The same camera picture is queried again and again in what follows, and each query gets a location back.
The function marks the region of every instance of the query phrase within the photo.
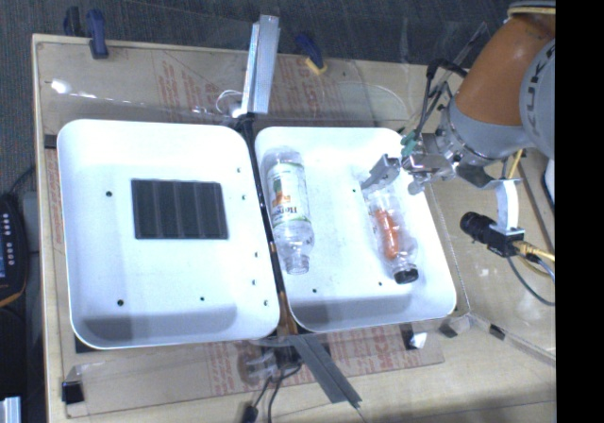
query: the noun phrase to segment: plastic bottle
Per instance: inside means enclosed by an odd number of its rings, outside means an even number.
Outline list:
[[[417,280],[417,241],[405,227],[393,185],[365,193],[365,200],[372,217],[380,258],[390,268],[394,280],[400,284]]]
[[[279,260],[288,274],[306,274],[314,232],[302,157],[289,146],[279,146],[266,152],[261,165]]]

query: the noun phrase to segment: black rectangle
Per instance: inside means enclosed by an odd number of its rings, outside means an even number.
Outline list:
[[[220,183],[132,179],[137,239],[228,238]]]

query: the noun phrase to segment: bottle label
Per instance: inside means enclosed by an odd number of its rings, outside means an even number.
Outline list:
[[[273,226],[309,220],[304,168],[300,164],[281,162],[267,174],[268,209]]]

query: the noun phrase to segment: black bottle cap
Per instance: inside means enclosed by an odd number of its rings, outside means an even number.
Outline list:
[[[401,270],[394,274],[394,280],[396,283],[410,283],[417,280],[419,272],[416,268],[410,268],[409,270]]]

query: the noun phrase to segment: white tray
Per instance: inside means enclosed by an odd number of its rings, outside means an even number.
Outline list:
[[[58,152],[70,316],[84,343],[258,339],[275,329],[275,279],[239,134],[217,126],[77,120],[60,131]],[[133,178],[220,183],[228,238],[137,240]]]
[[[383,154],[400,156],[400,139],[379,127],[268,127],[256,139],[259,163],[267,149],[282,144],[304,160],[315,245],[309,272],[283,271],[283,277],[292,315],[307,330],[438,319],[455,308],[455,287],[428,202],[424,194],[409,195],[411,176],[405,172],[394,188],[419,245],[419,279],[397,284],[377,256],[360,183]]]

